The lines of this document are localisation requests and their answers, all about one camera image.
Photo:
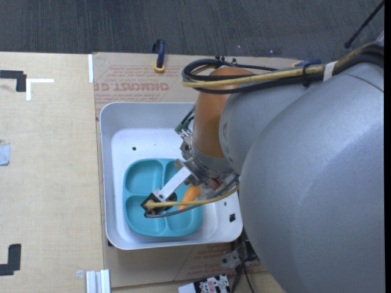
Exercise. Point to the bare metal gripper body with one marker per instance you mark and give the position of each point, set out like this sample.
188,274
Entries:
204,179

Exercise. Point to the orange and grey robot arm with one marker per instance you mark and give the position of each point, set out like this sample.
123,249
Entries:
299,169

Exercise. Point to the orange carrot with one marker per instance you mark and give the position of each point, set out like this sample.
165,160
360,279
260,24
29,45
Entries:
189,195

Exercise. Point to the blue divided plate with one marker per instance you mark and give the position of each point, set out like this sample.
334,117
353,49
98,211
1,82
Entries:
143,179

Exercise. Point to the white plastic tray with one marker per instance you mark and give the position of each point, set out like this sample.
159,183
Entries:
146,124

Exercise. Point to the white carton with cow print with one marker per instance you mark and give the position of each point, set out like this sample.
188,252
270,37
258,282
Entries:
210,285

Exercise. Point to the brown cardboard board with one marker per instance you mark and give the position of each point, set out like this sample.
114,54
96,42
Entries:
137,81

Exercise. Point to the black cylinder on white bracket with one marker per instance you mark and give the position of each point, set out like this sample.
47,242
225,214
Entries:
171,185

